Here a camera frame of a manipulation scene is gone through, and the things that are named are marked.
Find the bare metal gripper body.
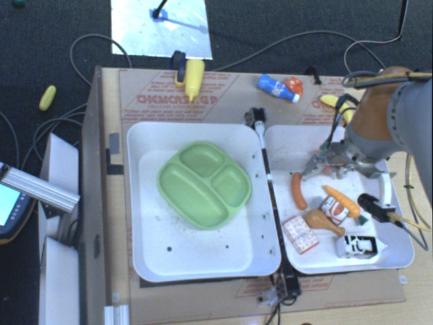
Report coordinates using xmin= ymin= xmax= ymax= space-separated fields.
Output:
xmin=319 ymin=142 xmax=390 ymax=179

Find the orange carrot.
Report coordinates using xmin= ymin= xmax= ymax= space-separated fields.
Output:
xmin=323 ymin=184 xmax=369 ymax=226

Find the orange sausage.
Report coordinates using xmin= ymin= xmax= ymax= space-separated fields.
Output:
xmin=290 ymin=172 xmax=309 ymax=211

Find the white plastic tray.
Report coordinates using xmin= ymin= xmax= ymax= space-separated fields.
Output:
xmin=127 ymin=121 xmax=283 ymax=283
xmin=263 ymin=124 xmax=415 ymax=276

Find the small red and white can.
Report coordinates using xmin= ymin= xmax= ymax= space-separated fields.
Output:
xmin=318 ymin=195 xmax=350 ymax=226

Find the thin black and white rod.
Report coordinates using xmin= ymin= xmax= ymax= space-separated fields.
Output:
xmin=255 ymin=120 xmax=289 ymax=278

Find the brown chicken drumstick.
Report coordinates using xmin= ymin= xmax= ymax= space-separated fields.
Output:
xmin=305 ymin=209 xmax=346 ymax=238

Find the yellow banana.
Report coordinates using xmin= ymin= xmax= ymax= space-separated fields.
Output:
xmin=319 ymin=93 xmax=356 ymax=127

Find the orange and white carton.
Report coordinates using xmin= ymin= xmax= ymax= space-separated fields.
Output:
xmin=281 ymin=215 xmax=320 ymax=255

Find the black and white carton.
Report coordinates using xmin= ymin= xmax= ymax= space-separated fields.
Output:
xmin=335 ymin=234 xmax=389 ymax=260

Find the red and white packet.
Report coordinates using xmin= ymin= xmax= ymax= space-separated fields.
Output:
xmin=283 ymin=76 xmax=304 ymax=96

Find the blue bottle with white cap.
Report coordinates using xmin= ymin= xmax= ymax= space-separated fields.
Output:
xmin=256 ymin=73 xmax=302 ymax=104

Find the green divided plate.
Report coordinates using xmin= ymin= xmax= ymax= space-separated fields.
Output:
xmin=156 ymin=140 xmax=253 ymax=231

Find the brown cardboard board, red print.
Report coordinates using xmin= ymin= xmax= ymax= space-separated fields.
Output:
xmin=118 ymin=67 xmax=407 ymax=325

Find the yellow squeeze bottle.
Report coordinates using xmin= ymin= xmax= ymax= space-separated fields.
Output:
xmin=183 ymin=58 xmax=206 ymax=102

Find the yellow oblong toy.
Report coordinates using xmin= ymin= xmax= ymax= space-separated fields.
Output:
xmin=38 ymin=85 xmax=58 ymax=112

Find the black cylinder on white bracket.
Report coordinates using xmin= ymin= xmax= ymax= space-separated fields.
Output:
xmin=357 ymin=172 xmax=397 ymax=223

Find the black block with thin wires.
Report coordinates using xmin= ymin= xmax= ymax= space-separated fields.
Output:
xmin=244 ymin=107 xmax=269 ymax=127
xmin=270 ymin=269 xmax=302 ymax=305

